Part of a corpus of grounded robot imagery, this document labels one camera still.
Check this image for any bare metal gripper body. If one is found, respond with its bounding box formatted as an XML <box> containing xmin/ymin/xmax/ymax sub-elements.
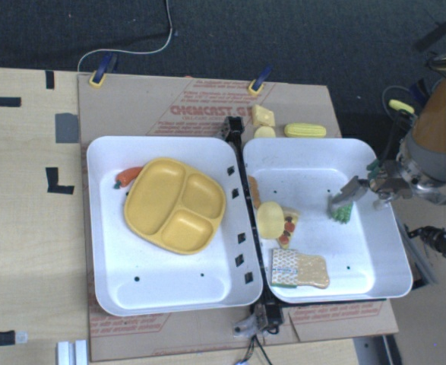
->
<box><xmin>367</xmin><ymin>171</ymin><xmax>446</xmax><ymax>206</ymax></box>

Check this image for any green toy broccoli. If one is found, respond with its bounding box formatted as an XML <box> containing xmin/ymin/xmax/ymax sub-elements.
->
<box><xmin>329</xmin><ymin>202</ymin><xmax>355</xmax><ymax>224</ymax></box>

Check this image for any white plastic tray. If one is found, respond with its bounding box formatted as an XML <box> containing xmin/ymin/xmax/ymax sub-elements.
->
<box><xmin>242</xmin><ymin>137</ymin><xmax>414</xmax><ymax>304</ymax></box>
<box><xmin>86</xmin><ymin>135</ymin><xmax>264</xmax><ymax>317</ymax></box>

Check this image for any toy pizza slice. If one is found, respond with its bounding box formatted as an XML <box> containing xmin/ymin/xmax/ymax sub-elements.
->
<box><xmin>276</xmin><ymin>206</ymin><xmax>301</xmax><ymax>251</ymax></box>

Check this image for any pale yellow toy lemon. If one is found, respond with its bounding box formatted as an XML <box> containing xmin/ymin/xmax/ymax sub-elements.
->
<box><xmin>256</xmin><ymin>201</ymin><xmax>286</xmax><ymax>240</ymax></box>

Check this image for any yellow corn cob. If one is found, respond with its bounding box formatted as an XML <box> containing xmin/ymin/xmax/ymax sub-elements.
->
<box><xmin>283</xmin><ymin>122</ymin><xmax>327</xmax><ymax>139</ymax></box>

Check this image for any tan toy bread slice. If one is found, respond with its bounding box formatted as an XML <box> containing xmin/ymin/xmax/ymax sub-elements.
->
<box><xmin>295</xmin><ymin>253</ymin><xmax>331</xmax><ymax>290</ymax></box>

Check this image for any brown toy bread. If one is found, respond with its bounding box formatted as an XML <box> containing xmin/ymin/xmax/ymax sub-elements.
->
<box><xmin>247</xmin><ymin>175</ymin><xmax>262</xmax><ymax>211</ymax></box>

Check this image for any patterned white orange packet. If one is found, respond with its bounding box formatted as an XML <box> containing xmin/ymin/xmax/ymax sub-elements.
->
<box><xmin>270</xmin><ymin>248</ymin><xmax>299</xmax><ymax>289</ymax></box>

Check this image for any thin black rod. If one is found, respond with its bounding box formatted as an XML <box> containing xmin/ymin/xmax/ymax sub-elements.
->
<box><xmin>230</xmin><ymin>128</ymin><xmax>276</xmax><ymax>338</ymax></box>

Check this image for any pale yellow round toy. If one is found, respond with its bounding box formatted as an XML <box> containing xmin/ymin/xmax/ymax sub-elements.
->
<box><xmin>253</xmin><ymin>125</ymin><xmax>277</xmax><ymax>140</ymax></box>

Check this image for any yellow cheese wedge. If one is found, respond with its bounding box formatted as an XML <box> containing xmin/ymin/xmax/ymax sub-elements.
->
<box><xmin>251</xmin><ymin>103</ymin><xmax>277</xmax><ymax>127</ymax></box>

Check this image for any yellow divided plate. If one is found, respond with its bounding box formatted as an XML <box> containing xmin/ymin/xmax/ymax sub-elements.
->
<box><xmin>123</xmin><ymin>157</ymin><xmax>227</xmax><ymax>256</ymax></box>

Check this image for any orange toy carrot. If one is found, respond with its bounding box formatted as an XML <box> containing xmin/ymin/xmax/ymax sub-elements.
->
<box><xmin>112</xmin><ymin>166</ymin><xmax>144</xmax><ymax>190</ymax></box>

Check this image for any brown cardboard board red print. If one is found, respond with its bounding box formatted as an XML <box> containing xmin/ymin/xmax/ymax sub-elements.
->
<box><xmin>76</xmin><ymin>72</ymin><xmax>400</xmax><ymax>363</ymax></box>

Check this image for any black cylinder on white bracket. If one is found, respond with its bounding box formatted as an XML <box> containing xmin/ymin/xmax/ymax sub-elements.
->
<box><xmin>407</xmin><ymin>224</ymin><xmax>446</xmax><ymax>259</ymax></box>

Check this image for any black block with thin wires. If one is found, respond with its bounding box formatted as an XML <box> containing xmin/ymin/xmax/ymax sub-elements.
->
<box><xmin>220</xmin><ymin>115</ymin><xmax>245</xmax><ymax>141</ymax></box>
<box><xmin>261</xmin><ymin>301</ymin><xmax>285</xmax><ymax>329</ymax></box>

